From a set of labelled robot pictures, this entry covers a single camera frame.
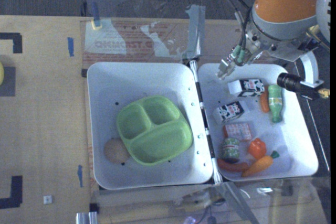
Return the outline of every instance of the brown ball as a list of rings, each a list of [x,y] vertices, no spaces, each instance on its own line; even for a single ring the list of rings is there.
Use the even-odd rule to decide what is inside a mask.
[[[110,162],[116,164],[125,163],[130,157],[129,152],[120,138],[108,140],[104,146],[104,154]]]

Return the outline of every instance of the green bottle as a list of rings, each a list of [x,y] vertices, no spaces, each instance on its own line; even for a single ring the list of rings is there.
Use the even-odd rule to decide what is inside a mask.
[[[282,88],[278,85],[268,86],[268,104],[272,113],[272,122],[278,123],[281,121],[282,110]]]

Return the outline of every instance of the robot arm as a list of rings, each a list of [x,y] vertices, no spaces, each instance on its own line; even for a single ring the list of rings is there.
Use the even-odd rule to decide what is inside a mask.
[[[325,0],[255,0],[243,23],[243,37],[228,57],[221,61],[217,76],[224,79],[234,71],[236,66],[253,62],[267,50],[276,58],[292,62],[302,59],[304,66],[308,67],[306,78],[313,74],[314,81],[305,83],[300,79],[299,83],[302,86],[296,89],[310,87],[313,92],[316,92],[323,81],[318,80],[318,68],[315,64],[316,60],[313,59],[313,53],[310,52],[305,56],[310,50],[303,44],[309,39],[307,29],[318,22],[319,24],[324,22],[323,19],[317,18],[319,15],[317,8],[322,4],[325,5],[325,2]],[[328,41],[330,42],[330,17],[329,31],[326,32],[329,32]],[[304,97],[315,98],[315,94],[312,98],[309,95],[311,94],[304,94]]]

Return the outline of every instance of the green divided plate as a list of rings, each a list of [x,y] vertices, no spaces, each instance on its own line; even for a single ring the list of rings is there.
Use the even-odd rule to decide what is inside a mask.
[[[155,165],[178,156],[193,143],[189,124],[168,98],[155,95],[125,106],[117,128],[130,155],[140,164]]]

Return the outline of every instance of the plastic tray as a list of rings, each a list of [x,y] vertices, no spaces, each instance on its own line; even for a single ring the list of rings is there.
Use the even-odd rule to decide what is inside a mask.
[[[213,173],[212,160],[191,70],[177,63],[99,62],[87,73],[92,130],[93,171],[98,184],[110,190],[201,184]],[[103,152],[118,138],[117,115],[130,103],[161,95],[180,110],[193,133],[192,145],[177,157],[153,166],[129,158],[113,164]]]
[[[193,142],[183,114],[172,101],[160,95],[124,107],[117,116],[117,128],[130,155],[143,165],[171,160]]]
[[[220,144],[224,140],[224,134],[223,127],[216,123],[211,114],[217,107],[236,100],[244,100],[250,112],[228,122],[228,124],[249,123],[252,139],[257,137],[262,139],[266,143],[268,155],[273,150],[280,154],[279,158],[274,159],[271,167],[254,176],[242,178],[241,173],[225,170],[220,170],[220,173],[231,181],[313,175],[318,169],[318,159],[296,94],[283,89],[283,121],[273,124],[270,113],[261,111],[258,97],[235,97],[229,93],[227,86],[231,81],[247,78],[260,78],[265,85],[276,84],[278,75],[286,70],[278,65],[245,65],[236,67],[235,71],[225,80],[219,80],[216,77],[217,71],[217,63],[202,65],[198,71],[215,155],[218,157],[221,154]],[[255,160],[247,153],[248,145],[249,142],[240,143],[240,160],[252,163]]]

